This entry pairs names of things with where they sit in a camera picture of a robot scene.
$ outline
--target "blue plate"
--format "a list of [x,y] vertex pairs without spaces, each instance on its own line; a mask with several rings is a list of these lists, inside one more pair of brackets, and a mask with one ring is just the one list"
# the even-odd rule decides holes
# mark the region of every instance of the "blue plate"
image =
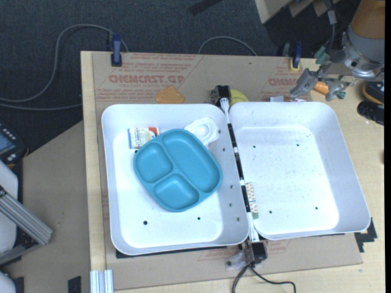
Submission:
[[172,212],[201,203],[222,181],[215,158],[184,129],[166,131],[147,142],[134,155],[133,167],[153,198]]

